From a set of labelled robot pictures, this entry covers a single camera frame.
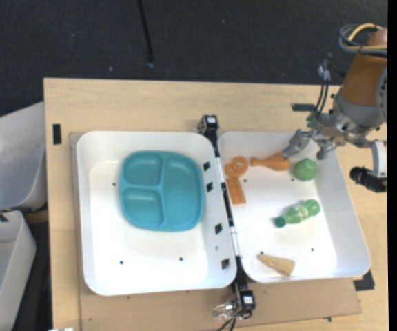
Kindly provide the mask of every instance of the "blue plate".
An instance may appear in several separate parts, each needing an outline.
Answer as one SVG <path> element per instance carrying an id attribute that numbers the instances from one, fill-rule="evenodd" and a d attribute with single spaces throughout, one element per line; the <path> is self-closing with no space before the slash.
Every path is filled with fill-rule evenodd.
<path id="1" fill-rule="evenodd" d="M 201 171 L 182 154 L 131 154 L 122 165 L 120 193 L 125 217 L 140 228 L 178 232 L 195 227 L 203 217 Z"/>

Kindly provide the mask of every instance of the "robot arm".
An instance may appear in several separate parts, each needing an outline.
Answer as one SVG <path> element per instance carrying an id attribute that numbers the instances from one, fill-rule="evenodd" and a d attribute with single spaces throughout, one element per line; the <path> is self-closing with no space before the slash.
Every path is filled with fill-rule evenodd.
<path id="1" fill-rule="evenodd" d="M 371 32 L 365 44 L 356 42 L 358 36 Z M 318 73 L 322 79 L 318 103 L 307 118 L 307 132 L 297 130 L 289 145 L 283 150 L 288 158 L 301 152 L 313 140 L 320 150 L 318 159 L 347 142 L 359 148 L 371 148 L 373 171 L 354 168 L 350 173 L 356 182 L 367 188 L 387 191 L 385 141 L 369 141 L 366 136 L 387 122 L 387 28 L 371 23 L 346 25 L 340 29 L 339 45 L 355 54 L 350 69 L 328 113 L 323 113 L 327 100 L 330 73 L 325 61 Z"/>

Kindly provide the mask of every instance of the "toy bottle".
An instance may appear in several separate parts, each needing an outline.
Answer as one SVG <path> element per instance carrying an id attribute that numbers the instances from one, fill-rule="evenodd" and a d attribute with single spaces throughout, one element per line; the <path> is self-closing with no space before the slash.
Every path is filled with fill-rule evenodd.
<path id="1" fill-rule="evenodd" d="M 304 203 L 292 206 L 284 216 L 275 218 L 277 227 L 284 227 L 286 224 L 297 224 L 317 215 L 320 212 L 320 204 L 315 199 L 307 200 Z"/>

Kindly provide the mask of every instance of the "wooden tabletop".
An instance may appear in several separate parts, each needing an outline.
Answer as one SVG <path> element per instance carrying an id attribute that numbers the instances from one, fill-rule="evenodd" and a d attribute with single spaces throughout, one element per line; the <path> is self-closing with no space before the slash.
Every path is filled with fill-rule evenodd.
<path id="1" fill-rule="evenodd" d="M 53 326 L 83 331 L 217 330 L 221 321 L 212 320 L 207 304 L 225 294 L 218 290 L 158 293 L 125 300 L 101 298 L 86 288 L 78 265 L 71 134 L 191 131 L 204 114 L 217 115 L 221 133 L 294 132 L 305 129 L 307 113 L 293 112 L 291 104 L 316 103 L 318 94 L 318 86 L 306 85 L 45 79 Z M 370 138 L 386 136 L 383 126 Z M 349 179 L 355 166 L 372 168 L 369 150 L 347 145 L 336 152 L 370 251 L 375 289 L 356 293 L 351 279 L 274 289 L 254 285 L 259 307 L 237 327 L 246 331 L 388 330 L 387 195 Z M 172 307 L 168 300 L 174 301 Z"/>

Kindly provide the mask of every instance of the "dark background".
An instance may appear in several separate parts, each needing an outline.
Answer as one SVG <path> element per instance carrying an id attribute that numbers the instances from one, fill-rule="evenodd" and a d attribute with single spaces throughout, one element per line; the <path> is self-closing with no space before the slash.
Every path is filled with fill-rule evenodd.
<path id="1" fill-rule="evenodd" d="M 0 0 L 0 116 L 43 99 L 44 77 L 318 84 L 353 56 L 339 28 L 387 26 L 388 0 Z M 332 74 L 340 84 L 342 77 Z M 47 223 L 15 330 L 50 326 Z"/>

